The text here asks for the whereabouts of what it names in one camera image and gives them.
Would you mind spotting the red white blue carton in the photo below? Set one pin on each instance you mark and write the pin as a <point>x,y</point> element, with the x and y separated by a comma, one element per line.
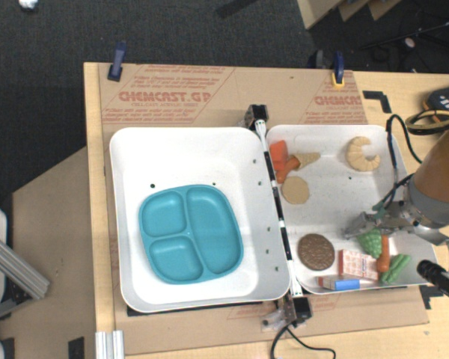
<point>340,283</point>

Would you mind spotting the white crumpled paper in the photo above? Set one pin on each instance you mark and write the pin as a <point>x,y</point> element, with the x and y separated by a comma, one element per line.
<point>28,0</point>

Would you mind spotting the black cylinder on white bracket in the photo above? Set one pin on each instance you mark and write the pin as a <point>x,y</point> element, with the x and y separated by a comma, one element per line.
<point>436,273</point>

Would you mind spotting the orange sausage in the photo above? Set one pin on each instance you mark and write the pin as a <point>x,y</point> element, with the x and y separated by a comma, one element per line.
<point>384,256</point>

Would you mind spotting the thin black and white rod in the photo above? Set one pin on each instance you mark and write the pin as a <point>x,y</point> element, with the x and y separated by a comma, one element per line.
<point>276,196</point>

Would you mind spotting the white plastic tray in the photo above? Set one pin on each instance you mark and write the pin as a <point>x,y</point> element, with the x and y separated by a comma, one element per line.
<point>333,215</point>
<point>194,155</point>

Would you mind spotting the orange carrot chunk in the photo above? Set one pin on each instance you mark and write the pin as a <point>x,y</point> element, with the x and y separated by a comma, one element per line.
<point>278,153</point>

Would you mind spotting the brown cardboard board red print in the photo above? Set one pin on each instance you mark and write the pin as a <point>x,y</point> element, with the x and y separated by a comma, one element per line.
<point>194,95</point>

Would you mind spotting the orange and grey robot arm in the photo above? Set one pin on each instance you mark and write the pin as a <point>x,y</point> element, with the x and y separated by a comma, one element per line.
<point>434,170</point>

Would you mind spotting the beige cone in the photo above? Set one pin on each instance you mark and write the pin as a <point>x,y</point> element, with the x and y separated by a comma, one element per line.
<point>307,159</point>

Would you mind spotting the blue divided plate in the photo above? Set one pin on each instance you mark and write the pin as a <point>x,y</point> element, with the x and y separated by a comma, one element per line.
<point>194,234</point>

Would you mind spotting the brown round biscuit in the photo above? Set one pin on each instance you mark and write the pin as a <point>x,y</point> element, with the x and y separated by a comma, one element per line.
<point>316,252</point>

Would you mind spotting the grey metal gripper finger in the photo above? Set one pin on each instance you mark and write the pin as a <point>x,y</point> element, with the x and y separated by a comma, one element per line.
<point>396,230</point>
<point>362,224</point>

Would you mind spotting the orange carrot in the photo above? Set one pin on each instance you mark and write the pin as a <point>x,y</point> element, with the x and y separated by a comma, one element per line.
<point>286,170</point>

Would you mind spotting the green grapes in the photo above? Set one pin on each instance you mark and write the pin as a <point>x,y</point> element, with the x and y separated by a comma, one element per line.
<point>370,242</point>

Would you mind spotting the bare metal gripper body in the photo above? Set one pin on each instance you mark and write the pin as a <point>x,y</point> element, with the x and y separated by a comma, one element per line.
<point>398,213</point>

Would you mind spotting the green pea pods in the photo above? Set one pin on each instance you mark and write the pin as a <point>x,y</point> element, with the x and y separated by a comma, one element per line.
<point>394,269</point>

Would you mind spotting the beige croissant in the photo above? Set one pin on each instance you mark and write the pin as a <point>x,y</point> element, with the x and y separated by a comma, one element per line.
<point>357,159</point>

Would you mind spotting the red and white carton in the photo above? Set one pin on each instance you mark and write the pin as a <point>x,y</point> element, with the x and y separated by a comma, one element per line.
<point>357,264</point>

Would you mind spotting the beige round biscuit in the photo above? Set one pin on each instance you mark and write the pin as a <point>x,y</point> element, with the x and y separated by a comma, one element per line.
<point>295,190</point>

